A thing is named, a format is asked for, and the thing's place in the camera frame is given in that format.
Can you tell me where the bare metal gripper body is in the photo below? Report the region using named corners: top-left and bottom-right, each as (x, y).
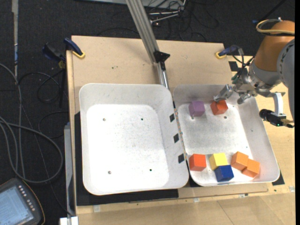
top-left (232, 75), bottom-right (258, 98)

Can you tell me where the red cube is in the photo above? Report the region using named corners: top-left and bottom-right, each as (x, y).
top-left (188, 153), bottom-right (207, 172)
top-left (210, 99), bottom-right (229, 116)

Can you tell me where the purple cube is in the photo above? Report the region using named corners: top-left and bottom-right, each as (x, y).
top-left (188, 100), bottom-right (206, 117)

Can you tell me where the white plastic tray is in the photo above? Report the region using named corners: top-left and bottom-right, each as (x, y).
top-left (79, 82), bottom-right (190, 196)
top-left (172, 84), bottom-right (281, 188)

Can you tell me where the orange cube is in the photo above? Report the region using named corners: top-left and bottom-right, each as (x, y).
top-left (231, 151), bottom-right (249, 172)
top-left (241, 158), bottom-right (261, 179)

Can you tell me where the yellow cube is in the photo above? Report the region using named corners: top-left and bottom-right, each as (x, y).
top-left (209, 152), bottom-right (229, 171)

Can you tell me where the blue cube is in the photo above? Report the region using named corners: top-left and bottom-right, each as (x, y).
top-left (214, 165), bottom-right (234, 183)

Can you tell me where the pale wood board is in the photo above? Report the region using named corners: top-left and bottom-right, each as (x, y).
top-left (71, 35), bottom-right (269, 200)

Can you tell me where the black cylinder on white bracket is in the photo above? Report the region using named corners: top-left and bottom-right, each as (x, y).
top-left (259, 91), bottom-right (288, 127)

